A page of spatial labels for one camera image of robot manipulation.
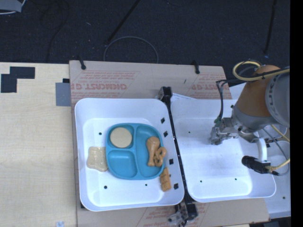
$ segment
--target pretzel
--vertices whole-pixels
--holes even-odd
[[[163,158],[166,155],[166,149],[164,147],[160,147],[159,149],[156,150],[155,156],[153,158],[154,163],[156,166],[162,166],[163,164]]]

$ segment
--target black tape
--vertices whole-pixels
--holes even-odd
[[[1,92],[16,93],[17,79],[35,79],[35,67],[10,67],[9,74],[1,74]]]

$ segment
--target black bracket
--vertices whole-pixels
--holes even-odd
[[[196,206],[194,204],[195,200],[192,199],[192,197],[189,195],[188,190],[187,190],[187,184],[186,184],[186,180],[185,180],[185,173],[184,173],[184,169],[183,169],[183,165],[182,165],[182,159],[181,159],[181,155],[180,155],[180,150],[179,150],[177,137],[176,137],[175,126],[174,126],[172,113],[171,113],[171,108],[170,108],[170,104],[171,104],[170,99],[171,99],[172,95],[173,95],[173,93],[172,93],[171,87],[161,87],[161,90],[158,94],[158,98],[159,98],[159,100],[161,100],[162,102],[165,103],[165,105],[167,106],[168,112],[169,112],[169,119],[170,119],[172,134],[173,134],[173,138],[174,138],[174,142],[175,142],[176,152],[177,152],[178,161],[179,161],[179,167],[180,167],[182,180],[183,180],[183,185],[184,185],[184,190],[185,190],[184,202],[185,202],[185,205],[186,205],[186,209],[189,212],[188,213],[188,220],[192,220],[196,216],[198,216],[198,213],[196,211]]]
[[[190,64],[195,66],[195,73],[200,74],[199,66],[198,66],[197,62],[195,60],[193,60]]]
[[[86,69],[86,65],[84,64],[82,57],[80,55],[78,55],[77,59],[80,61],[81,69],[85,70]]]

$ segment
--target small food item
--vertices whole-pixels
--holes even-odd
[[[87,159],[86,165],[89,168],[96,169],[98,171],[104,172],[108,169],[105,147],[92,146],[89,148],[89,157]]]
[[[155,136],[151,136],[147,139],[146,147],[147,147],[147,150],[149,153],[149,158],[148,158],[148,162],[147,162],[148,166],[155,166],[155,162],[154,162],[153,158],[154,158],[155,152],[159,148],[159,146],[160,146],[159,138],[157,138]]]
[[[156,150],[153,160],[157,167],[162,166],[163,158],[165,157],[165,155],[166,155],[166,149],[164,147],[160,147],[159,149]]]
[[[118,148],[128,147],[132,143],[132,139],[130,131],[123,127],[115,128],[110,133],[110,141]]]
[[[161,183],[162,191],[165,192],[165,191],[171,189],[169,171],[168,171],[167,167],[163,169],[163,171],[159,175],[159,177],[160,177],[160,183]]]

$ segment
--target beige table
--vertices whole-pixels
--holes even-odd
[[[56,106],[55,84],[70,78],[69,65],[1,62],[0,74],[9,74],[10,66],[35,67],[36,75],[18,79],[17,93],[0,93],[0,226],[55,227],[58,221],[64,227],[77,226],[79,221],[81,226],[96,226],[88,210],[83,210],[84,218],[77,217],[72,109]],[[207,207],[203,226],[212,226],[213,219],[221,226],[233,221],[245,224],[244,219],[268,220],[263,199],[203,207]],[[243,214],[235,220],[231,210]],[[97,226],[118,226],[125,218],[138,223],[134,214],[147,211],[99,213],[97,219],[103,223]]]

